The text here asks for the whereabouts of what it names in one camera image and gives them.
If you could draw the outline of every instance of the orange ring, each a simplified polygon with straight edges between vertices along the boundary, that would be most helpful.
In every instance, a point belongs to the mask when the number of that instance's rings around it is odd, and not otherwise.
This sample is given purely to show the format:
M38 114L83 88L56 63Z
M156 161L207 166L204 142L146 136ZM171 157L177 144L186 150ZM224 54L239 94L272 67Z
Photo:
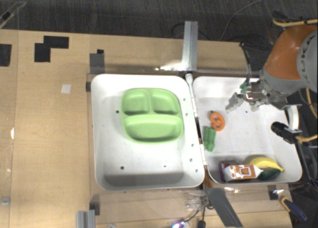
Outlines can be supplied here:
M224 117L218 113L218 112L212 112L211 115L210 115L210 121L212 123L211 127L219 132L219 131L222 131L222 129L224 128L225 126L225 119Z

